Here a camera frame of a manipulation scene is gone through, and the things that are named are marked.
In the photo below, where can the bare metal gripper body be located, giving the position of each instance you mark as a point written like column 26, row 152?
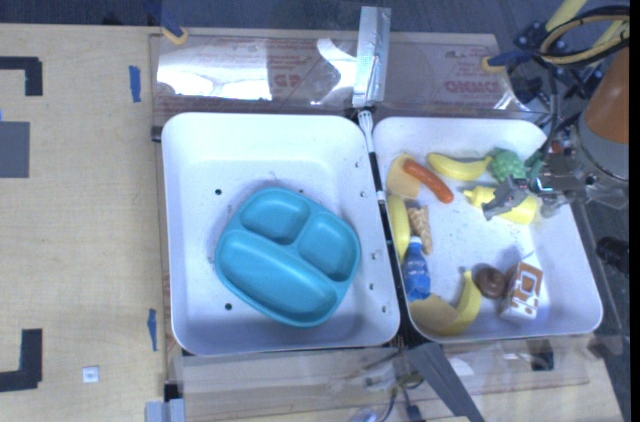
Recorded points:
column 562, row 180

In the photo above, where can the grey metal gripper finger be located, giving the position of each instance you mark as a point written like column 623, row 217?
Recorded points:
column 552, row 207
column 506, row 197

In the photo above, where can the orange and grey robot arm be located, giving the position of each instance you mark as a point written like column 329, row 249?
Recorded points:
column 607, row 110

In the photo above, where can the green broccoli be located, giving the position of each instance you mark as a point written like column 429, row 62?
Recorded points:
column 507, row 166

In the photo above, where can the white plastic tray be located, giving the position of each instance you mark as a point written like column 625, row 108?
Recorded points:
column 480, row 240
column 240, row 150

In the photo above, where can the yellow banana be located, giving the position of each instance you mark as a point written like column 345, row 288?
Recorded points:
column 398, row 225
column 471, row 302
column 457, row 167

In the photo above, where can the orange sausage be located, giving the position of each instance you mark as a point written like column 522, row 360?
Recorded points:
column 430, row 180

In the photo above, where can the brown doughnut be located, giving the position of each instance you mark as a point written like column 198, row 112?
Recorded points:
column 491, row 281

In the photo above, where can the tan waffle biscuit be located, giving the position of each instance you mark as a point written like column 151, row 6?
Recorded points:
column 421, row 225

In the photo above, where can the white and orange carton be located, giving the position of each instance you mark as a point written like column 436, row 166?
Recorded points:
column 524, row 292

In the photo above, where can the yellow cheese slice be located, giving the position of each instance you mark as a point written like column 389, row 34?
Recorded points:
column 432, row 312
column 397, row 182

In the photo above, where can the blue bottle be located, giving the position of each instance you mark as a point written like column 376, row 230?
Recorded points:
column 416, row 270

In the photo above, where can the thin black and white rod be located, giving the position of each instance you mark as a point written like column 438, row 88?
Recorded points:
column 374, row 162

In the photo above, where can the blue divided plate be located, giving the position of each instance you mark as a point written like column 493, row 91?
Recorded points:
column 280, row 265

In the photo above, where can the brown cardboard board, red print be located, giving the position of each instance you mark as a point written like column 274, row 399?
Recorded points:
column 300, row 65

